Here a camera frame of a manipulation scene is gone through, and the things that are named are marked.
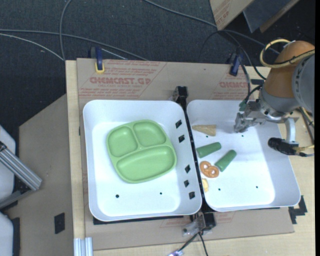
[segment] robotic end effector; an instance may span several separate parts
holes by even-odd
[[[267,64],[263,60],[264,53],[275,43],[287,44],[274,64]],[[237,133],[243,133],[249,127],[263,125],[266,121],[274,123],[285,121],[287,128],[285,142],[290,147],[296,146],[295,123],[288,121],[290,119],[288,114],[302,107],[312,113],[313,120],[315,118],[315,47],[305,41],[289,42],[278,39],[267,44],[262,50],[260,61],[271,70],[257,100],[243,101],[240,104],[234,130]],[[269,142],[269,146],[275,148],[274,145]],[[294,155],[294,152],[279,151]]]

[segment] black fabric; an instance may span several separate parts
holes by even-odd
[[[0,28],[59,32],[67,1],[2,0]],[[209,0],[154,0],[155,3],[214,23]],[[251,33],[242,14],[226,29],[250,36],[263,44],[277,37],[315,43],[315,0],[300,0],[266,32]],[[67,7],[62,32],[109,44],[150,61],[225,63],[235,51],[234,41],[208,24],[159,9],[143,0],[73,0]],[[43,45],[61,54],[59,36],[0,31]],[[260,66],[262,49],[233,35]],[[17,129],[66,93],[64,62],[34,44],[0,35],[0,125],[16,140]],[[67,60],[87,58],[98,44],[63,37]],[[130,60],[138,58],[102,46]],[[118,57],[103,52],[104,59]]]

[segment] white surface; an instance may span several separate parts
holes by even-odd
[[[14,226],[6,215],[0,212],[0,255],[12,256],[14,244]]]
[[[289,157],[268,146],[271,137],[281,138],[278,125],[267,122],[236,133],[234,124],[240,101],[193,100],[187,106],[190,125],[216,125],[216,136],[192,130],[195,147],[219,142],[221,149],[198,158],[214,165],[229,150],[237,155],[216,178],[206,178],[208,205],[218,211],[294,206],[300,190]]]
[[[116,173],[108,155],[106,138],[113,128],[138,120],[152,120],[162,126],[175,149],[177,164],[159,178],[132,184]],[[182,125],[176,128],[179,120]],[[185,115],[178,104],[168,100],[92,100],[84,106],[83,121],[89,208],[93,216],[107,222],[192,215],[199,211],[202,197]],[[185,140],[179,143],[181,135]],[[192,199],[190,192],[195,193]]]
[[[0,125],[0,141],[4,143],[7,148],[16,153],[15,140],[7,133],[7,131]],[[12,194],[15,184],[15,175],[12,171],[8,170],[0,162],[0,201]]]

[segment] green cylinder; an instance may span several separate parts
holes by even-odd
[[[198,152],[199,158],[203,158],[215,151],[218,151],[219,149],[221,149],[221,144],[219,142],[215,142],[215,143],[198,147],[196,148],[196,151]]]
[[[220,158],[214,165],[223,172],[231,161],[236,157],[237,153],[233,149],[229,150],[222,158]]]

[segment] green plate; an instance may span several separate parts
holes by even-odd
[[[133,121],[112,129],[106,147],[116,172],[128,183],[156,179],[177,164],[169,137],[152,120]]]

